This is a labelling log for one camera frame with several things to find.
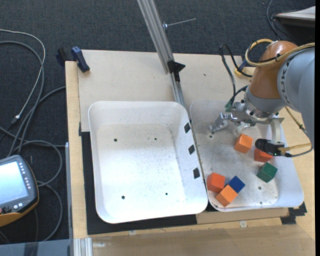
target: white cable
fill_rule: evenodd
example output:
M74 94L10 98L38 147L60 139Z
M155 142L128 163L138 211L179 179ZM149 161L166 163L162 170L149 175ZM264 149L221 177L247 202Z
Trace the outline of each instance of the white cable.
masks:
M42 41L41 41L39 38L37 38L37 37L36 37L36 36L34 36L33 34L29 34L29 33L25 33L25 32L11 31L11 30L2 29L2 28L0 28L0 31L2 31L2 32L7 32L7 33L13 33L13 34L25 35L25 36L29 36L29 37L32 37L32 38L36 39L36 40L41 44L42 49L43 49L43 59L42 59L42 64L44 64L44 62L45 62L45 58L46 58L46 49L45 49L44 44L42 43ZM34 93L34 91L35 91L35 89L36 89L36 87L37 87L37 84L38 84L38 81L39 81L39 78L40 78L41 71L42 71L42 67L41 67L41 68L40 68L40 70L39 70L38 77L36 78L36 81L35 81L35 83L34 83L34 85L33 85L33 88L32 88L32 90L31 90L31 92L30 92L30 94L29 94L29 96L28 96L28 98L27 98L26 102L24 103L24 105L23 105L23 107L22 107L22 109L21 109L20 113L19 113L19 114L17 114L14 118L16 118L16 119L20 119L21 114L22 114L22 113L23 113L23 111L25 110L25 108L26 108L27 104L28 104L28 103L29 103L29 101L30 101L30 98L31 98L32 94Z

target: black bracket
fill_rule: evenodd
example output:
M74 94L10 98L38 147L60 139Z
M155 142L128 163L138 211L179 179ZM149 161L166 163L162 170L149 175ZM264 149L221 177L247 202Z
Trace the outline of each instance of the black bracket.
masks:
M299 208L288 208L289 216L280 217L282 224L296 224L296 216L305 216L307 213L307 208L305 202L303 202Z
M167 63L167 65L168 65L170 74L173 73L175 81L179 83L179 82L180 82L179 72L180 72L186 65L177 63L177 62L175 62L175 61L173 61L173 60L169 60L168 63Z

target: white plastic tray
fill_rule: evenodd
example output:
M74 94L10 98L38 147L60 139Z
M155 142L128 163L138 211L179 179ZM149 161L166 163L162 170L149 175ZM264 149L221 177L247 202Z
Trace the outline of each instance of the white plastic tray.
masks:
M170 101L98 101L88 110L95 204L108 223L197 214L208 197L189 117Z
M268 183L257 177L258 170L264 163L254 161L254 143L260 138L272 138L270 125L256 124L242 131L253 137L252 148L247 153L234 149L239 135L233 123L230 122L224 129L211 133L209 127L214 124L220 112L225 112L226 103L219 100L200 100L195 101L190 107L205 179L215 172L226 177L225 183L238 176L245 184L235 200L226 207L216 200L216 193L208 190L211 205L222 212L300 206L304 200L304 193L292 158L278 156L269 161L278 170L274 179ZM286 144L282 129L281 141Z

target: block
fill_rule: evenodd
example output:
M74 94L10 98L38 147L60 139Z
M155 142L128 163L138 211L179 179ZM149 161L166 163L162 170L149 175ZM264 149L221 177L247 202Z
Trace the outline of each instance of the block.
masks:
M257 176L264 182L268 183L275 177L277 170L278 169L274 167L272 164L266 162L259 168Z
M261 151L260 149L254 149L254 161L266 163L272 159L272 155Z
M253 140L252 137L242 133L236 139L234 149L242 153L247 153L252 147Z
M215 199L219 201L224 207L230 204L236 197L238 193L228 184L221 190L219 194L215 196Z
M213 172L206 178L206 187L212 192L220 193L225 187L225 181L225 176Z
M234 176L228 183L228 185L233 188L233 190L239 194L239 192L244 188L245 184L242 182L238 176Z

